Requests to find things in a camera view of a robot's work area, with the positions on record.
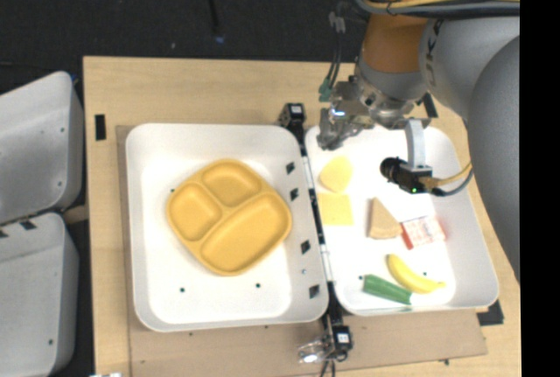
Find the toy banana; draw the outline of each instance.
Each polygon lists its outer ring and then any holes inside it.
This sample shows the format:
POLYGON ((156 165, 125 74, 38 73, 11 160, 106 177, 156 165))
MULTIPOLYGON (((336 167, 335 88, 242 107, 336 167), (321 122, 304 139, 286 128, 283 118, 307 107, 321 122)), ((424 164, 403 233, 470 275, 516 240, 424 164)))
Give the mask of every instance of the toy banana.
POLYGON ((388 255, 387 265, 391 275, 396 281, 415 293, 431 293, 445 286, 443 282, 434 281, 433 279, 415 273, 398 255, 388 255))

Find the toy cucumber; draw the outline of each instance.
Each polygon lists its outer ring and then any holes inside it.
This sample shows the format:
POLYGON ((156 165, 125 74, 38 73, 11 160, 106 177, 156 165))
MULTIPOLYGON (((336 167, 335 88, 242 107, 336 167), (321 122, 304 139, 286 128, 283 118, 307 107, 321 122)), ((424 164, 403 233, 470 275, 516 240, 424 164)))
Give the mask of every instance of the toy cucumber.
POLYGON ((390 283, 389 281, 386 281, 376 275, 364 276, 363 290, 370 295, 410 305, 411 291, 406 290, 403 287, 399 287, 398 285, 394 285, 393 283, 390 283))

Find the wire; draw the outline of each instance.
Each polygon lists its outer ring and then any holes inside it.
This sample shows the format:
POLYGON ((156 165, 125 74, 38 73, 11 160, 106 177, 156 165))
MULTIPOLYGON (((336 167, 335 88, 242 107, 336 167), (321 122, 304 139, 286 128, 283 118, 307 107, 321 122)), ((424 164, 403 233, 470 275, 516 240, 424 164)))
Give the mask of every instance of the wire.
POLYGON ((346 31, 345 21, 353 21, 355 23, 367 23, 367 18, 360 15, 355 7, 347 2, 337 3, 332 13, 331 26, 334 33, 334 48, 332 53, 332 62, 328 73, 324 79, 327 89, 333 89, 334 83, 339 76, 340 63, 342 62, 342 34, 346 31), (344 15, 345 10, 354 12, 356 17, 348 17, 344 15))
POLYGON ((325 363, 323 363, 323 367, 321 368, 321 374, 319 375, 319 377, 325 377, 326 369, 328 368, 329 363, 331 363, 331 376, 335 377, 336 365, 334 364, 334 360, 325 360, 325 363))
POLYGON ((465 181, 463 181, 458 187, 456 187, 452 191, 444 191, 439 187, 435 187, 434 189, 431 190, 431 193, 436 197, 450 197, 451 195, 455 195, 456 193, 459 193, 463 189, 465 189, 465 187, 470 183, 472 178, 473 178, 473 169, 469 170, 469 174, 466 177, 465 181))
POLYGON ((448 185, 454 181, 457 181, 458 179, 467 176, 472 169, 473 169, 473 165, 472 163, 469 162, 469 164, 467 164, 462 171, 456 173, 452 177, 448 177, 448 178, 420 177, 418 180, 423 185, 425 185, 428 189, 432 189, 440 185, 448 185))
POLYGON ((521 0, 354 0, 369 13, 416 17, 485 17, 519 15, 521 0))

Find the black cable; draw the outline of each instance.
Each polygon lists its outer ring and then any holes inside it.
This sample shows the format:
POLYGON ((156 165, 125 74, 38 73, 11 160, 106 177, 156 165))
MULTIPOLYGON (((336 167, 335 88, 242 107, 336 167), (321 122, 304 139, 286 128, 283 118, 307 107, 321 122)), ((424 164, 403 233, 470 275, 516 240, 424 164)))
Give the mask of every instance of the black cable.
POLYGON ((331 363, 331 376, 335 377, 336 365, 334 364, 334 360, 325 360, 325 363, 323 363, 323 367, 321 369, 321 374, 319 375, 319 377, 325 377, 326 369, 328 368, 329 363, 331 363))
MULTIPOLYGON (((340 18, 344 22, 352 21, 359 24, 366 24, 368 22, 368 18, 365 14, 359 13, 358 9, 356 9, 354 5, 344 1, 338 2, 336 4, 334 17, 337 19, 340 18), (345 14, 345 11, 348 10, 350 10, 357 18, 348 17, 348 15, 345 14)), ((328 87, 330 89, 333 89, 334 83, 339 76, 340 64, 342 62, 342 33, 346 31, 346 27, 343 30, 340 29, 340 27, 337 25, 336 20, 332 22, 332 27, 334 29, 334 48, 332 54, 332 63, 325 77, 325 80, 328 83, 328 87)))
POLYGON ((434 187, 431 190, 431 194, 435 195, 436 197, 450 197, 451 195, 455 195, 456 193, 461 192, 465 189, 466 185, 469 184, 471 179, 473 178, 473 168, 469 171, 469 174, 466 176, 465 181, 463 181, 457 188, 453 189, 452 191, 444 191, 439 187, 434 187))
POLYGON ((339 355, 336 356, 336 360, 339 363, 342 363, 343 361, 346 361, 346 359, 348 358, 348 352, 347 351, 342 351, 339 353, 339 355))
MULTIPOLYGON (((382 12, 369 8, 362 0, 354 0, 359 7, 369 13, 382 12)), ((385 3, 389 6, 394 2, 390 0, 369 0, 374 3, 385 3)), ((437 3, 424 3, 392 10, 389 14, 406 14, 412 17, 497 17, 520 15, 519 3, 501 2, 498 0, 447 0, 437 3)))

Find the white tray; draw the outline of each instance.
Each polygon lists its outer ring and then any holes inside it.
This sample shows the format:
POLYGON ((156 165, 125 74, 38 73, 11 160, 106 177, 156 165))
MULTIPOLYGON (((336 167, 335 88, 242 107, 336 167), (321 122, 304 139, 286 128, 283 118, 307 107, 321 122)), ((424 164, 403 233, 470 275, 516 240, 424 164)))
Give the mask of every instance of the white tray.
POLYGON ((131 130, 125 150, 134 306, 146 326, 171 332, 320 318, 328 304, 326 280, 303 161, 289 131, 267 125, 145 124, 131 130), (280 247, 247 272, 228 277, 202 266, 165 218, 170 191, 225 157, 257 171, 293 217, 280 247), (305 242, 310 248, 303 254, 305 242))
MULTIPOLYGON (((318 177, 333 157, 346 156, 354 167, 346 191, 353 208, 353 226, 323 226, 336 295, 345 309, 367 316, 391 311, 487 307, 495 301, 498 281, 467 190, 449 197, 431 197, 426 193, 408 194, 389 183, 379 166, 386 157, 407 159, 403 130, 391 131, 381 126, 364 130, 335 151, 318 147, 318 133, 319 128, 313 127, 305 137, 317 193, 328 192, 318 177), (447 235, 446 241, 408 250, 402 237, 381 241, 369 238, 368 215, 373 197, 380 199, 398 221, 436 214, 447 235), (446 288, 429 295, 413 294, 410 307, 364 293, 365 274, 396 283, 385 262, 388 253, 398 253, 413 269, 445 281, 446 288)), ((434 176, 446 178, 458 173, 461 166, 449 138, 432 127, 424 135, 426 163, 433 168, 434 176)))

